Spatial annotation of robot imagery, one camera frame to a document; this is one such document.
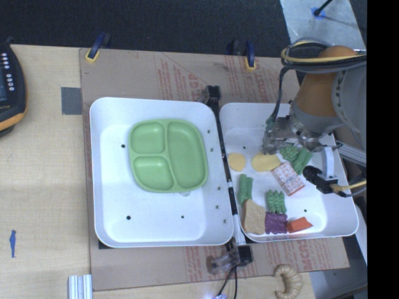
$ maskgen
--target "purple toy food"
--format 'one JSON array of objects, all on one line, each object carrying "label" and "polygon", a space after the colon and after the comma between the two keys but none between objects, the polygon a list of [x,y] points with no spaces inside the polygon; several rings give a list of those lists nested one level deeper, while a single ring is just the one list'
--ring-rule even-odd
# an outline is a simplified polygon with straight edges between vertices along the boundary
[{"label": "purple toy food", "polygon": [[264,220],[266,233],[270,234],[286,234],[287,230],[287,215],[276,214],[274,212],[266,212],[266,218]]}]

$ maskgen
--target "green plate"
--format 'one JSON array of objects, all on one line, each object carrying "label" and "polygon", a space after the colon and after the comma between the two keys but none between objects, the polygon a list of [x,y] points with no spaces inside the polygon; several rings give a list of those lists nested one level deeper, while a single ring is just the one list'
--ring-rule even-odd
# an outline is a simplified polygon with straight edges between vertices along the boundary
[{"label": "green plate", "polygon": [[208,177],[201,133],[184,120],[135,124],[130,131],[129,155],[134,178],[146,191],[192,191]]}]

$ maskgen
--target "black device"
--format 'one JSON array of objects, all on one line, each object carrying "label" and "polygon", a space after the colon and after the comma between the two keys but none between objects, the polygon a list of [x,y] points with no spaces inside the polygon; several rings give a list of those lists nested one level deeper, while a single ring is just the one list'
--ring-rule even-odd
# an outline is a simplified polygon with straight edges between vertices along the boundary
[{"label": "black device", "polygon": [[27,88],[10,39],[0,44],[0,137],[8,134],[27,111]]}]

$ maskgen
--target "cardboard sheet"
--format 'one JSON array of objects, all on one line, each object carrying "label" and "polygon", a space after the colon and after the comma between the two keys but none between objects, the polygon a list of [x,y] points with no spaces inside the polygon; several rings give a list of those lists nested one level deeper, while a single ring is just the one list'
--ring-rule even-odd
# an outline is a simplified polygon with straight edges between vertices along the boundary
[{"label": "cardboard sheet", "polygon": [[[220,86],[221,105],[274,103],[280,59],[257,57],[257,69],[248,71],[244,58],[232,55],[101,49],[90,64],[84,59],[86,52],[80,50],[80,73],[94,290],[225,279],[223,273],[211,275],[206,266],[210,258],[225,254],[224,246],[110,249],[101,245],[94,231],[89,109],[101,97],[197,101],[207,85]],[[284,77],[282,102],[293,100],[298,88],[295,72],[289,71]],[[251,248],[254,262],[238,273],[239,278],[272,275],[280,263],[299,272],[349,267],[341,238],[251,244]]]}]

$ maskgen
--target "table surface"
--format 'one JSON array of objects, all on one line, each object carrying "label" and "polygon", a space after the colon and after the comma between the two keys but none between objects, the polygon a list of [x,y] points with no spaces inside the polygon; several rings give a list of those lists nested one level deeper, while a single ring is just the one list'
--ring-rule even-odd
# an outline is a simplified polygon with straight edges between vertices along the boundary
[{"label": "table surface", "polygon": [[[68,298],[90,274],[81,115],[63,115],[61,88],[80,87],[79,48],[12,45],[29,88],[25,118],[0,138],[0,298]],[[15,256],[10,236],[16,231]],[[309,273],[298,298],[315,298]],[[94,292],[93,298],[213,298],[223,281]],[[282,279],[240,278],[237,298],[275,298]],[[224,289],[234,294],[234,280]]]}]

